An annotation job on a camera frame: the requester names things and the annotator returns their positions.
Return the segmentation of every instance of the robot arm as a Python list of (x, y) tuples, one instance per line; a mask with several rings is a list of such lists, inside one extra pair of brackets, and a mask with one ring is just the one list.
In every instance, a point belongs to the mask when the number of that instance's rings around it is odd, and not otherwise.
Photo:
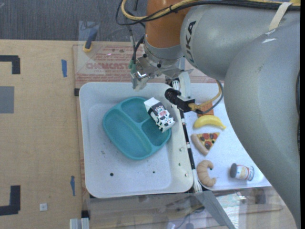
[(163, 12), (169, 15), (147, 20), (146, 54), (131, 73), (134, 88), (162, 73), (179, 77), (183, 56), (206, 75), (224, 80), (225, 106), (237, 136), (300, 228), (299, 6), (290, 5), (271, 30), (275, 2), (240, 0), (235, 6), (228, 0), (194, 0), (190, 8), (181, 1), (148, 0), (148, 14), (167, 8)]

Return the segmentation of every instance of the yellow banana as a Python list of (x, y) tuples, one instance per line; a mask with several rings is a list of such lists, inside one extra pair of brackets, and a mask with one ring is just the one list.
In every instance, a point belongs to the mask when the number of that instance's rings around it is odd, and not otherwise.
[(199, 128), (203, 125), (215, 125), (225, 129), (226, 126), (221, 122), (221, 120), (215, 115), (202, 115), (194, 123), (194, 128)]

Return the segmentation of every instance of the gray carpet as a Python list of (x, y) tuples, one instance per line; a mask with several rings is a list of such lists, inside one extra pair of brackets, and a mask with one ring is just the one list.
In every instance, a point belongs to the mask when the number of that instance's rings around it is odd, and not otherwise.
[[(130, 0), (129, 10), (144, 15), (147, 0)], [(99, 30), (97, 41), (128, 41), (126, 27), (115, 22), (120, 0), (0, 0), (0, 39), (85, 40), (90, 28)], [(144, 33), (132, 27), (138, 40)]]

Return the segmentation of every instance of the white tray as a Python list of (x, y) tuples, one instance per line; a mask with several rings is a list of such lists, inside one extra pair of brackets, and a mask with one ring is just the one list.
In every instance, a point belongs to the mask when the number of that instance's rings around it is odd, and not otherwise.
[[(211, 98), (213, 98), (218, 92), (218, 85), (213, 83), (193, 83), (192, 84), (192, 94), (196, 98), (196, 103), (203, 103)], [(270, 187), (269, 181), (265, 178), (259, 168), (256, 166), (254, 161), (250, 158), (248, 153), (245, 151), (244, 147), (237, 138), (228, 118), (225, 110), (224, 100), (222, 100), (219, 105), (214, 108), (214, 115), (219, 117), (222, 123), (226, 126), (224, 130), (214, 127), (211, 125), (206, 125), (201, 128), (193, 128), (193, 124), (197, 119), (197, 114), (194, 112), (185, 113), (185, 122), (188, 136), (190, 138), (193, 133), (213, 133), (219, 132), (219, 137), (214, 143), (207, 156), (200, 153), (192, 143), (190, 139), (190, 144), (192, 147), (194, 162), (197, 165), (204, 159), (212, 161), (214, 164), (214, 169), (209, 170), (209, 175), (211, 178), (215, 177), (217, 179), (216, 184), (213, 187), (205, 187), (209, 190), (228, 190), (228, 189), (240, 189), (249, 187)], [(232, 163), (237, 163), (245, 166), (254, 167), (254, 178), (252, 181), (239, 180), (236, 178), (231, 178), (229, 175), (230, 167)]]
[[(162, 83), (149, 83), (135, 92), (131, 83), (87, 83), (80, 89), (85, 183), (91, 195), (112, 198), (179, 193), (192, 187), (192, 169), (179, 111), (165, 99), (167, 88)], [(160, 100), (177, 122), (166, 145), (140, 161), (124, 156), (102, 127), (103, 115), (132, 96)]]

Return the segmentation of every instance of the toy pizza slice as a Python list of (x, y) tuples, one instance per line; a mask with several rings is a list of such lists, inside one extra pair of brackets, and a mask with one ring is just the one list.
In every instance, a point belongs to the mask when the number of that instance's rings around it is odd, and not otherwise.
[(202, 154), (207, 155), (209, 153), (210, 149), (213, 147), (219, 134), (220, 134), (219, 132), (192, 134), (191, 139), (192, 139), (195, 147)]

